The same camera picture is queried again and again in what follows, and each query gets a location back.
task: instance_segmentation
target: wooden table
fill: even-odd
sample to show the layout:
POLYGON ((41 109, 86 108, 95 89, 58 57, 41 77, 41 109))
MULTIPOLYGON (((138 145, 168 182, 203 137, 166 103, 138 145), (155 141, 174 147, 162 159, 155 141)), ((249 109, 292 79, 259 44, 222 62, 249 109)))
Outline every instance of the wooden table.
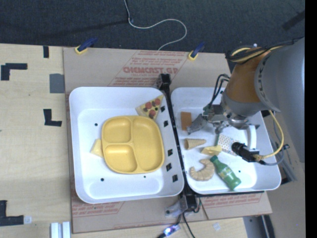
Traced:
MULTIPOLYGON (((71 221, 65 94, 50 93, 50 74, 63 74, 62 47, 0 44, 0 64, 27 63, 0 81, 0 200, 7 216, 25 215, 32 223, 0 227, 0 238, 50 237, 50 223, 71 221), (45 126, 44 109, 61 126, 45 126)), ((243 218, 191 222, 198 238, 246 238, 243 218), (216 231, 213 224, 218 223, 216 231)), ((185 224, 173 234, 191 237, 185 224)), ((72 234, 75 238, 157 237, 167 226, 72 234)))

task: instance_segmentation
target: cardboard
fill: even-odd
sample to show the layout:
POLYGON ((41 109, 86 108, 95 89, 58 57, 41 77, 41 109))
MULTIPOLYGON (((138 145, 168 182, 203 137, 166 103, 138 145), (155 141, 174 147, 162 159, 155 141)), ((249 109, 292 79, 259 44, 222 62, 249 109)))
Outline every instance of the cardboard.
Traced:
MULTIPOLYGON (((171 75, 170 90, 178 87, 214 87, 220 74, 229 74, 224 54, 199 54, 188 59, 187 52, 91 49, 82 55, 74 48, 63 49, 66 115, 68 129, 73 233, 173 224, 164 209, 178 197, 87 204, 76 195, 69 119, 70 92, 81 86, 155 86, 161 73, 171 75)), ((271 213, 266 192, 202 197, 202 210, 187 221, 203 221, 271 213)))

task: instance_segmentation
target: blue and yellow clamp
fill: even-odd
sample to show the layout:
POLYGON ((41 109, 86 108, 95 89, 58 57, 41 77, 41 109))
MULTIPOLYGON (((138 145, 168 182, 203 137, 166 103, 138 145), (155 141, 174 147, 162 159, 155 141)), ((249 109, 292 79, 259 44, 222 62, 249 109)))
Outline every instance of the blue and yellow clamp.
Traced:
POLYGON ((87 48, 92 47, 97 42, 97 40, 97 38, 90 38, 86 40, 82 45, 75 47, 75 52, 79 55, 83 54, 87 51, 87 48))
POLYGON ((194 61, 198 56, 198 52, 203 51, 204 48, 205 48, 205 43, 204 42, 199 43, 199 45, 188 54, 188 59, 190 61, 194 61))

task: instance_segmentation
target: white cable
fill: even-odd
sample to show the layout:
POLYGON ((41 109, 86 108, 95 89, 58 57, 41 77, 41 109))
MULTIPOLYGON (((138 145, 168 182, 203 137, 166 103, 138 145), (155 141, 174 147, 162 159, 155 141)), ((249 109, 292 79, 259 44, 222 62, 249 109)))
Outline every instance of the white cable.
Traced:
POLYGON ((172 44, 172 43, 175 43, 175 42, 179 42, 179 41, 183 40, 183 39, 186 37, 186 35, 187 35, 187 28, 186 28, 185 24, 184 24, 182 21, 180 21, 180 20, 178 20, 178 19, 174 19, 174 18, 164 19, 164 20, 162 20, 162 21, 160 21, 160 22, 158 22, 158 23, 156 23, 156 24, 154 24, 154 25, 152 25, 152 26, 147 26, 147 27, 140 27, 140 26, 136 26, 136 25, 132 24, 131 19, 130 19, 130 11, 129 11, 127 2, 126 2, 126 0, 123 0, 123 1, 124 1, 125 8, 126 8, 126 10, 127 10, 127 12, 128 12, 128 21, 129 21, 129 24, 130 24, 132 27, 134 27, 134 28, 137 28, 137 29, 150 29, 150 28, 155 27, 155 26, 157 26, 157 25, 159 25, 159 24, 161 24, 161 23, 163 23, 163 22, 166 22, 166 21, 176 21, 176 22, 180 23, 180 24, 184 27, 184 29, 185 29, 185 34, 183 35, 182 38, 180 38, 180 39, 178 39, 178 40, 175 40, 175 41, 172 41, 172 42, 168 42, 168 43, 162 45, 158 50, 161 50, 163 47, 165 47, 165 46, 167 46, 167 45, 169 45, 169 44, 172 44))

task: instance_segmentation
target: toy pizza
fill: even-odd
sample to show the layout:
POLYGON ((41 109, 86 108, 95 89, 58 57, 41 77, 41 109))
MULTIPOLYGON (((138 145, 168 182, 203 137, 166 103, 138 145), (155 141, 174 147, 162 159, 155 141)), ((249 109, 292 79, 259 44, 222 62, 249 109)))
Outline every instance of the toy pizza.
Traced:
POLYGON ((159 114, 159 109, 162 103, 162 99, 163 99, 163 95, 160 95, 138 106, 135 110, 137 111, 138 115, 149 117, 155 120, 159 114))

